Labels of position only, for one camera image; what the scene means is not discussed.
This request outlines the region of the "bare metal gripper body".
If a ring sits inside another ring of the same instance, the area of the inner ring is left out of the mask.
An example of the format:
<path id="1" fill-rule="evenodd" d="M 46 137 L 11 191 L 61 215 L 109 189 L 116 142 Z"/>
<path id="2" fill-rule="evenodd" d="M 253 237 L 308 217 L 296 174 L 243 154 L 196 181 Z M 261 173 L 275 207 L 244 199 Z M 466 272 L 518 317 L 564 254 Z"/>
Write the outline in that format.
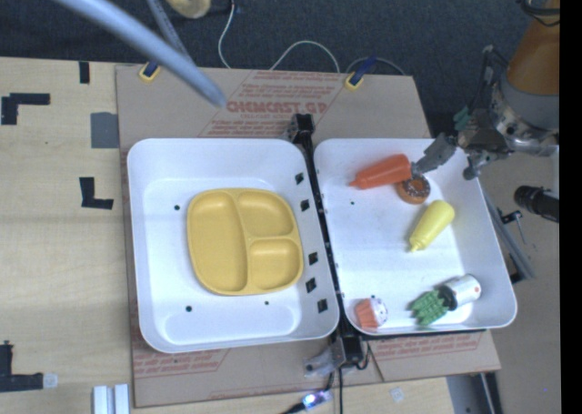
<path id="1" fill-rule="evenodd" d="M 457 143 L 482 159 L 507 158 L 513 153 L 551 157 L 559 148 L 557 133 L 519 119 L 494 121 L 490 116 L 468 116 L 456 122 Z"/>

